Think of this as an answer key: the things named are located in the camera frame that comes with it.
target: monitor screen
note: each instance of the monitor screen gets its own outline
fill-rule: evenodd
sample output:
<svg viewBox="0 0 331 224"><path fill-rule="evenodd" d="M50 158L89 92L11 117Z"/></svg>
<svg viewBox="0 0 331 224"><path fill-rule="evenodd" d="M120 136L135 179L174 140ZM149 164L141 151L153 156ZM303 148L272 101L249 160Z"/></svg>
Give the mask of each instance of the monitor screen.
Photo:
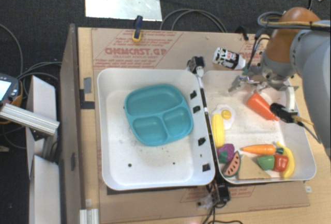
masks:
<svg viewBox="0 0 331 224"><path fill-rule="evenodd" d="M11 85L11 83L8 81L0 80L0 100L2 100L4 98L10 85Z"/></svg>

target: wooden table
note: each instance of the wooden table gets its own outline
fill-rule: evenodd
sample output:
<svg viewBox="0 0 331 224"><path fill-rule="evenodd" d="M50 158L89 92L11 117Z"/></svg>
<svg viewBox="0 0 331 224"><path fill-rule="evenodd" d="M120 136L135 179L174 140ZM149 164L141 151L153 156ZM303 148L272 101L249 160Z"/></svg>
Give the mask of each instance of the wooden table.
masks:
<svg viewBox="0 0 331 224"><path fill-rule="evenodd" d="M79 50L79 74L80 74L80 89L84 89L84 78L91 76L93 81L93 61L92 61L92 28L78 29L78 50ZM300 78L295 76L291 80L293 85L300 85ZM303 118L309 119L306 104L303 97L301 87L295 92L296 101L299 107L300 114ZM94 87L92 85L91 93L85 94L86 101L94 101ZM86 128L96 127L95 111L90 109L81 110L82 123L82 162L84 175L84 190L85 197L92 202L91 207L99 207L99 183L98 183L98 163L97 163L97 143L94 137L88 136L89 132ZM309 207L285 208L267 211L218 214L216 220L230 221L238 219L244 224L257 223L329 223L331 219L331 173L330 160L324 152L322 145L319 145L316 140L308 136L309 143L317 165L316 176L305 183L309 192ZM157 223L157 224L192 224L201 223L205 216L189 217L189 218L172 218L160 219L151 221L138 221L128 223Z"/></svg>

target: white plastic tray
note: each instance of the white plastic tray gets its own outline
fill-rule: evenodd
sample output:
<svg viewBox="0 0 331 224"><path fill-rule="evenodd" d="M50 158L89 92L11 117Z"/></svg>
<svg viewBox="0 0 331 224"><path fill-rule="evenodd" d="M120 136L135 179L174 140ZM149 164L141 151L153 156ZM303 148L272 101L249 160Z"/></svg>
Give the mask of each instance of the white plastic tray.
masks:
<svg viewBox="0 0 331 224"><path fill-rule="evenodd" d="M139 88L171 84L185 97L192 113L191 133L160 146L140 143L130 129L124 110L126 96ZM199 83L185 70L103 70L97 79L101 130L102 176L114 190L200 186L215 176L212 149L203 111ZM190 99L195 91L197 96ZM200 111L193 113L193 107ZM205 138L199 146L198 140Z"/></svg>
<svg viewBox="0 0 331 224"><path fill-rule="evenodd" d="M248 85L243 90L229 96L228 89L238 71L208 71L203 77L208 110L211 113L217 104L227 104L236 112L234 124L230 130L225 130L225 143L232 143L236 150L241 147L273 143L280 141L288 147L295 159L295 170L290 178L281 178L278 172L267 171L270 179L238 180L236 177L226 178L232 184L254 184L284 181L304 181L314 177L316 165L304 128L295 124L286 124L279 121L267 121L263 117L249 109L245 102L252 95L253 88ZM286 103L285 92L278 92L273 88L267 88L262 96L268 103L276 102L282 105ZM254 159L256 155L239 151Z"/></svg>

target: green pepper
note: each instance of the green pepper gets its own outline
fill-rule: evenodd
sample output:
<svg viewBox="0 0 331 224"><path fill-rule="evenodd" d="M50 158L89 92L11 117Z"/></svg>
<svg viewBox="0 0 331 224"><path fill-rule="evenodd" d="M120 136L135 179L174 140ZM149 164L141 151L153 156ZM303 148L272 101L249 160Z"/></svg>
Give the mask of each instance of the green pepper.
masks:
<svg viewBox="0 0 331 224"><path fill-rule="evenodd" d="M257 158L258 165L263 171L272 170L275 165L275 157L273 155L265 155Z"/></svg>

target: yellow banana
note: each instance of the yellow banana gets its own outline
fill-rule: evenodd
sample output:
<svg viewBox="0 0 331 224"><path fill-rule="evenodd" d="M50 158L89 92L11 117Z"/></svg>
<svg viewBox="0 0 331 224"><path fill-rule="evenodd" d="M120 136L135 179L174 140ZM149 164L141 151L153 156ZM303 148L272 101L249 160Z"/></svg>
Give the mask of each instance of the yellow banana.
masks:
<svg viewBox="0 0 331 224"><path fill-rule="evenodd" d="M224 124L221 114L213 114L212 132L213 132L215 147L216 148L222 147L224 145Z"/></svg>
<svg viewBox="0 0 331 224"><path fill-rule="evenodd" d="M288 165L287 165L285 171L283 171L281 173L281 176L283 178L289 178L293 174L294 167L295 167L295 162L294 162L294 157L293 157L292 151L288 147L285 147L282 144L280 144L279 141L276 142L276 145L279 147L282 147L284 149L283 155L287 156L289 159L289 162L288 162Z"/></svg>

